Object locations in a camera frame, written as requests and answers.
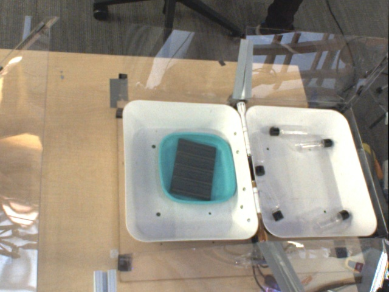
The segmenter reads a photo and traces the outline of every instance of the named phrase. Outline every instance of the black cap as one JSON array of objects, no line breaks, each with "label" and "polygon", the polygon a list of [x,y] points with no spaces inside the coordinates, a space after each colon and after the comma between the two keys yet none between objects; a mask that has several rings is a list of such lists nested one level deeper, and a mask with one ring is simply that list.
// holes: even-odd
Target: black cap
[{"label": "black cap", "polygon": [[324,147],[331,147],[332,145],[334,145],[332,139],[324,139],[323,143],[324,143]]},{"label": "black cap", "polygon": [[284,218],[284,215],[282,214],[281,210],[277,210],[273,212],[273,217],[275,221],[282,220]]},{"label": "black cap", "polygon": [[271,127],[269,133],[271,136],[278,136],[280,135],[280,129],[276,127]]},{"label": "black cap", "polygon": [[342,220],[345,221],[350,217],[350,213],[346,210],[341,210],[339,214],[342,216]]},{"label": "black cap", "polygon": [[265,175],[265,168],[263,165],[258,165],[255,167],[255,174],[256,176],[263,176]]}]

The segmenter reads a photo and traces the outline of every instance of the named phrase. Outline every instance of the gray carpet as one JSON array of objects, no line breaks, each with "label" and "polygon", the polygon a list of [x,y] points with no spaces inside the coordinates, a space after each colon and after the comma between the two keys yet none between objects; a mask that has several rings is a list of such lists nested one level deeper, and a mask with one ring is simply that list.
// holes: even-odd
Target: gray carpet
[{"label": "gray carpet", "polygon": [[[255,26],[266,16],[272,0],[202,0],[242,28]],[[388,35],[389,0],[329,0],[347,35]],[[98,22],[92,16],[93,0],[0,0],[0,47],[12,48],[21,38],[24,17],[33,23],[48,15],[59,16],[52,29],[50,49],[63,52],[124,54],[123,42],[132,23],[163,26],[163,2],[150,1],[110,7],[111,18]],[[304,0],[295,17],[304,31],[339,33],[325,0]],[[174,27],[202,33],[227,31],[182,5]]]}]

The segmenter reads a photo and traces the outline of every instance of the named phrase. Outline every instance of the wooden surface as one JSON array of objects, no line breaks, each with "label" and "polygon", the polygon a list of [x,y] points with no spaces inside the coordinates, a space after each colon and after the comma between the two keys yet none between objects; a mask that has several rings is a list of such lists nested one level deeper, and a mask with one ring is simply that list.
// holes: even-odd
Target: wooden surface
[{"label": "wooden surface", "polygon": [[[117,78],[119,73],[128,74],[130,99],[225,103],[232,92],[235,66],[228,62],[221,66],[214,61],[167,62],[113,55],[49,53],[38,291],[92,291],[93,272],[115,269],[117,253],[126,250],[134,252],[134,263],[142,261],[142,267],[138,269],[136,281],[124,276],[122,279],[130,282],[119,281],[118,291],[258,290],[250,268],[238,269],[231,276],[232,268],[224,272],[222,264],[213,269],[212,277],[198,274],[199,278],[208,278],[151,280],[156,278],[159,269],[158,279],[185,277],[185,270],[192,272],[187,277],[193,277],[190,262],[197,259],[196,254],[191,253],[188,260],[177,255],[179,260],[168,263],[174,258],[170,249],[177,248],[176,245],[127,244],[129,235],[123,236],[125,230],[123,223],[120,224],[123,157],[115,109],[109,107],[109,79]],[[303,89],[294,92],[301,105]],[[179,246],[184,252],[191,245]],[[160,254],[154,263],[156,251]],[[215,261],[206,250],[199,257],[198,266],[201,262]]]}]

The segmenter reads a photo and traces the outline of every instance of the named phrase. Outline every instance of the chair wheel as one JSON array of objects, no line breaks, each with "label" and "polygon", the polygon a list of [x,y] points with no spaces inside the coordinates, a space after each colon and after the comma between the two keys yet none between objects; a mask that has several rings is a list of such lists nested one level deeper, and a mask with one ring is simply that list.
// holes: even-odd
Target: chair wheel
[{"label": "chair wheel", "polygon": [[106,5],[94,5],[93,17],[99,21],[108,19],[108,7]]}]

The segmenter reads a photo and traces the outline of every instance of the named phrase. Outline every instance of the clear vial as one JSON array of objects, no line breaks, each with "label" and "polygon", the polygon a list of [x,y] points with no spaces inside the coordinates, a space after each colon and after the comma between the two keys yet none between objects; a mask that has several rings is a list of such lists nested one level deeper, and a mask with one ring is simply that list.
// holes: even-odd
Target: clear vial
[{"label": "clear vial", "polygon": [[319,148],[328,148],[332,147],[333,145],[334,142],[332,141],[332,139],[319,139],[316,141],[300,142],[295,144],[295,147],[297,150],[312,150]]},{"label": "clear vial", "polygon": [[269,134],[271,136],[298,136],[308,135],[308,131],[301,125],[283,125],[282,127],[271,127]]},{"label": "clear vial", "polygon": [[351,214],[347,210],[342,210],[335,215],[319,219],[316,226],[320,231],[327,231],[340,226],[346,220],[351,220]]}]

